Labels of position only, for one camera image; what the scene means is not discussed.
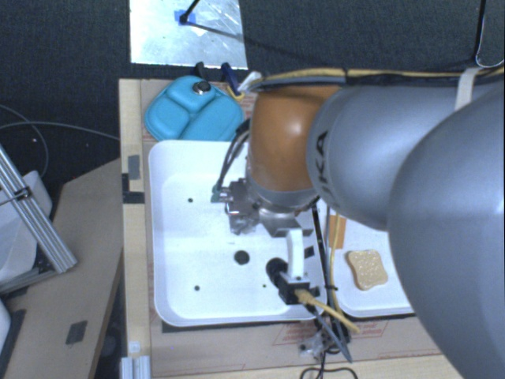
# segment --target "black fabric backdrop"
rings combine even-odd
[[[480,0],[239,0],[250,69],[311,66],[461,69],[471,59]],[[482,58],[503,57],[505,0],[488,0]],[[129,0],[0,0],[0,103],[31,120],[118,135],[118,79],[174,78],[186,68],[129,61]],[[16,121],[0,110],[0,126]],[[44,182],[62,183],[119,156],[118,143],[41,127]],[[29,128],[0,130],[21,172],[41,169]]]

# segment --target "metal frame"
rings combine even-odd
[[[151,359],[147,355],[121,358],[119,369],[121,379],[151,379]]]
[[[43,213],[32,196],[31,190],[25,186],[23,178],[1,144],[0,188],[7,196],[7,201],[3,201],[0,206],[12,203],[54,269],[54,271],[39,273],[38,269],[34,268],[10,280],[8,283],[0,285],[0,295],[15,291],[49,276],[61,274],[72,268],[77,263],[77,259]]]

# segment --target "black hole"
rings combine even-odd
[[[244,250],[237,251],[235,253],[235,261],[240,265],[247,264],[249,262],[249,255]]]

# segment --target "bread slice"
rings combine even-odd
[[[350,251],[347,261],[354,274],[354,282],[362,291],[387,282],[387,273],[376,250]]]

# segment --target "white cable tie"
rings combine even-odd
[[[473,83],[475,76],[481,69],[478,67],[469,67],[459,77],[458,91],[456,92],[455,111],[461,110],[472,102]]]
[[[247,75],[247,77],[244,79],[244,81],[242,81],[242,84],[240,84],[238,86],[238,91],[239,92],[247,92],[249,90],[251,83],[253,81],[260,79],[261,77],[262,76],[261,76],[260,72],[256,72],[255,70],[253,70],[251,73],[249,73]]]

